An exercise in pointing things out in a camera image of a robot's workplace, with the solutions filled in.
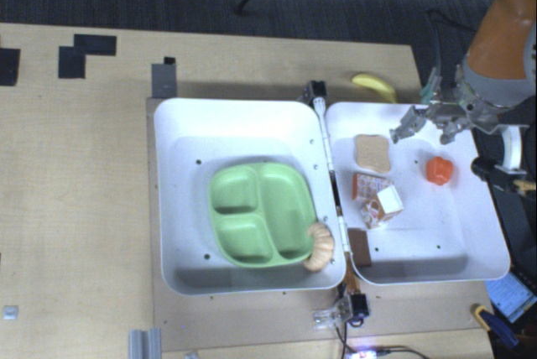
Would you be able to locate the brown rectangular bar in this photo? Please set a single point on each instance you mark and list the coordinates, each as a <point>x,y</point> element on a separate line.
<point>360,248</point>

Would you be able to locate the tan toy bread slice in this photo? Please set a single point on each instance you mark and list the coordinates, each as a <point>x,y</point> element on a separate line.
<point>371,152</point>

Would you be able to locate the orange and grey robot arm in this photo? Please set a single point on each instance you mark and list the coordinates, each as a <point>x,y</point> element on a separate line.
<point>499,38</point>

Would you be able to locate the orange toy pepper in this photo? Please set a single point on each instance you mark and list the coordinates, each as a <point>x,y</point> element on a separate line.
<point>439,170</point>

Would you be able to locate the thin black and white rod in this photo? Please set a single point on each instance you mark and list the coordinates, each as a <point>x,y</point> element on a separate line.
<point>328,147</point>

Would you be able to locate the black cylinder on white bracket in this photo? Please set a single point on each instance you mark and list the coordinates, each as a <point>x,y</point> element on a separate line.
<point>512,147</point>

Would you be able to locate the green divided plate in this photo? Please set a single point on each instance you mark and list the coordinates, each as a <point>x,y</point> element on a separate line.
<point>272,198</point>

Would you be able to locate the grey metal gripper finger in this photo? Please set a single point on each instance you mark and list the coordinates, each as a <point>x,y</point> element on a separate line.
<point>409,124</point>
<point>452,131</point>

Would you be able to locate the white plastic tray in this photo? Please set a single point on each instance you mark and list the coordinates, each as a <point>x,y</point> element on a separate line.
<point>184,223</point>
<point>436,231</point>

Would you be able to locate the yellow banana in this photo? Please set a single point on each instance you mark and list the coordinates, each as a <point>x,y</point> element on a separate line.
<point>377,84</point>

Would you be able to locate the white and orange carton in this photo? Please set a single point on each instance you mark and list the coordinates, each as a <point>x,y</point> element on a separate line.
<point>384,206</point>

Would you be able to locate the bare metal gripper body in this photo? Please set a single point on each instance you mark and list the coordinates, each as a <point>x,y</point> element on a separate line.
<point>449,112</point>

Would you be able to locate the tan toy croissant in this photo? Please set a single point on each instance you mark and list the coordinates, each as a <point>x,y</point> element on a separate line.
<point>322,246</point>

